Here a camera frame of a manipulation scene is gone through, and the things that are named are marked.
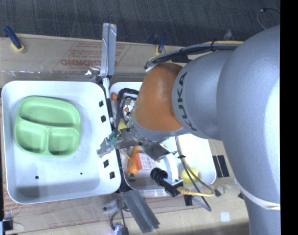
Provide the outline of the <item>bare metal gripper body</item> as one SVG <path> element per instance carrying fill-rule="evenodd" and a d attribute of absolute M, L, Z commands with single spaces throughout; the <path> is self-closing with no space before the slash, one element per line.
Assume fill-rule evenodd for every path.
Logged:
<path fill-rule="evenodd" d="M 169 154 L 176 154 L 175 148 L 164 144 L 163 141 L 151 141 L 140 136 L 134 129 L 124 128 L 118 130 L 116 148 L 130 148 L 140 146 L 140 150 L 154 161 L 162 160 Z"/>

